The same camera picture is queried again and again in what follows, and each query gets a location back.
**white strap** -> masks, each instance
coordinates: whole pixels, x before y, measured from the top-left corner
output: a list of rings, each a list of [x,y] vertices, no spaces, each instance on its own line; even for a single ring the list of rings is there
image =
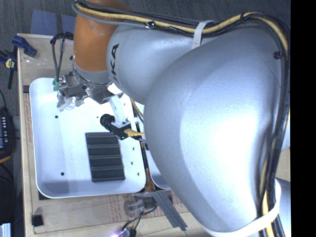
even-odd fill
[[[216,232],[209,229],[205,229],[209,234],[213,237],[247,237],[254,233],[259,232],[260,230],[266,228],[274,219],[277,217],[280,211],[280,199],[281,199],[281,185],[276,180],[276,203],[266,215],[255,219],[254,221],[250,222],[248,225],[244,226],[233,232]]]
[[[213,21],[214,20],[206,20],[206,21],[199,22],[194,32],[192,49],[201,45],[202,31],[207,23],[210,23]]]

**black electronic device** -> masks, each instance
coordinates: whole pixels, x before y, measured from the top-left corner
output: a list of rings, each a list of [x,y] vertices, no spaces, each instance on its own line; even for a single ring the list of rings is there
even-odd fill
[[[14,150],[14,128],[6,107],[0,109],[0,163],[10,159]]]

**gray cable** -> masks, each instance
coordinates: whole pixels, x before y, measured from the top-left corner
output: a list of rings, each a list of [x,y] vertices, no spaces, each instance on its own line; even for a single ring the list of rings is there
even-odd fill
[[[103,23],[103,24],[109,24],[109,25],[124,25],[124,26],[132,26],[132,27],[138,27],[138,28],[143,28],[143,29],[150,29],[149,27],[147,27],[146,25],[140,25],[137,23],[128,23],[128,22],[118,22],[118,21],[109,21],[109,20],[104,20],[104,19],[98,19],[95,17],[91,17],[88,16],[82,12],[80,12],[76,6],[74,4],[71,5],[71,7],[73,8],[73,10],[75,11],[75,13],[77,13],[78,15],[85,17],[87,19],[99,22],[99,23]]]

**wooden table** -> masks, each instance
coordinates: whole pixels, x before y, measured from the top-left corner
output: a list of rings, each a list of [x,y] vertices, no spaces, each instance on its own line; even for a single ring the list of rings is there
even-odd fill
[[[18,49],[19,110],[21,125],[21,158],[23,173],[23,204],[25,236],[68,237],[68,236],[111,236],[126,222],[126,215],[120,215],[126,197],[124,195],[74,197],[40,200],[36,186],[35,160],[32,138],[30,99],[27,93],[31,82],[37,78],[54,78],[55,70],[49,43],[52,36],[19,34],[24,37],[38,53],[35,58],[25,55]],[[73,42],[66,41],[61,75],[72,69],[69,57],[73,52]],[[290,152],[284,151],[277,176],[290,180]],[[174,205],[186,224],[187,231],[172,228],[161,210],[146,215],[137,227],[137,236],[185,237],[209,236],[181,201],[173,195]],[[44,224],[32,225],[32,215],[42,215]]]

